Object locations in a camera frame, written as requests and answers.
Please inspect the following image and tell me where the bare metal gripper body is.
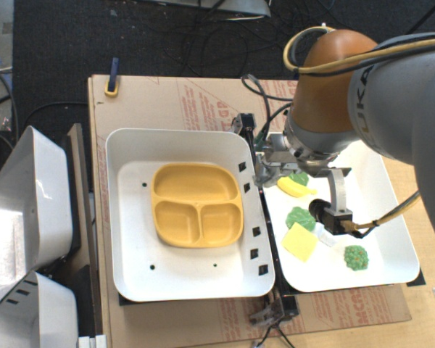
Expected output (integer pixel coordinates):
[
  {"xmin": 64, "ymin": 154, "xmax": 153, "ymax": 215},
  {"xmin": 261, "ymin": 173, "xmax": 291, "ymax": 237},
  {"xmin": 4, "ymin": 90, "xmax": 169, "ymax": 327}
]
[{"xmin": 262, "ymin": 133, "xmax": 341, "ymax": 177}]

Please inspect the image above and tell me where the yellow banana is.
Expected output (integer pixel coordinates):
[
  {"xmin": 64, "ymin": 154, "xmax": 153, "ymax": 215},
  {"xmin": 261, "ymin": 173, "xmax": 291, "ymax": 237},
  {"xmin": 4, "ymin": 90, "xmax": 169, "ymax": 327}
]
[{"xmin": 276, "ymin": 177, "xmax": 318, "ymax": 199}]

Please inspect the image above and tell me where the green lettuce leaf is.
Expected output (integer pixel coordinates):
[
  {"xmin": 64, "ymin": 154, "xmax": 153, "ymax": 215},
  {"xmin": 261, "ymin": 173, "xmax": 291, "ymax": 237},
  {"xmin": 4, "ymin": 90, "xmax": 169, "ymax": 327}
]
[
  {"xmin": 289, "ymin": 171, "xmax": 310, "ymax": 188},
  {"xmin": 285, "ymin": 206, "xmax": 318, "ymax": 232}
]

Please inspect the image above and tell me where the thin black rod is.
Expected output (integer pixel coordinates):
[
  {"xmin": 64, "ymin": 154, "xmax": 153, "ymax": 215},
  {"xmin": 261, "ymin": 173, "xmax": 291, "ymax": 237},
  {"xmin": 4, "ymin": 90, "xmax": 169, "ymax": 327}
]
[{"xmin": 244, "ymin": 130, "xmax": 289, "ymax": 306}]

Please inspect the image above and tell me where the yellow divided plate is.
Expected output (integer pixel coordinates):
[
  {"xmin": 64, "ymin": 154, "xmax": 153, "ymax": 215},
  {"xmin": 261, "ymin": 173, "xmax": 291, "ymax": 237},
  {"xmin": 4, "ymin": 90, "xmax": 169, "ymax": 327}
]
[{"xmin": 150, "ymin": 162, "xmax": 245, "ymax": 249}]

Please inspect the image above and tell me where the yellow cheese slice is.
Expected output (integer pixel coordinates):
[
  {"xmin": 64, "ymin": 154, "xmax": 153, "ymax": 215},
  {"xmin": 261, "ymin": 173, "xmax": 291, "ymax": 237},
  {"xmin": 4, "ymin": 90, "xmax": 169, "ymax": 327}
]
[{"xmin": 280, "ymin": 222, "xmax": 319, "ymax": 263}]

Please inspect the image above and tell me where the small white block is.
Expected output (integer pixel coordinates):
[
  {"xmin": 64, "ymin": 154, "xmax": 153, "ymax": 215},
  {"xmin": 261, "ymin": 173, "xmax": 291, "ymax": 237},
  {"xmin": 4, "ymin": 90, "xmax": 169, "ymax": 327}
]
[{"xmin": 315, "ymin": 228, "xmax": 339, "ymax": 248}]

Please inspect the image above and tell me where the brown cardboard board red print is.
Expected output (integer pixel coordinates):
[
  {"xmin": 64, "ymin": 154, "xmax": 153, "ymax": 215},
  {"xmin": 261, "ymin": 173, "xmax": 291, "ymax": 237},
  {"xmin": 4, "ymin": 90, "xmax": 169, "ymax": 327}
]
[{"xmin": 88, "ymin": 74, "xmax": 413, "ymax": 342}]

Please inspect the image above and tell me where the green broccoli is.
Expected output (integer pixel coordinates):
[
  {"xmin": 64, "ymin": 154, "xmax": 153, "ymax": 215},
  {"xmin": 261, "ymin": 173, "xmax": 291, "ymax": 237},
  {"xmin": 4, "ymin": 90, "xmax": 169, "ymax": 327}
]
[{"xmin": 343, "ymin": 244, "xmax": 370, "ymax": 272}]

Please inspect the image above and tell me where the black block with thin wires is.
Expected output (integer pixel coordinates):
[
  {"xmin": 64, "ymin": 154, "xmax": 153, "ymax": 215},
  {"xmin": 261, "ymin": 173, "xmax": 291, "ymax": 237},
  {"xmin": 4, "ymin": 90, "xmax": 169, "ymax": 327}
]
[
  {"xmin": 249, "ymin": 294, "xmax": 300, "ymax": 326},
  {"xmin": 234, "ymin": 112, "xmax": 257, "ymax": 136}
]

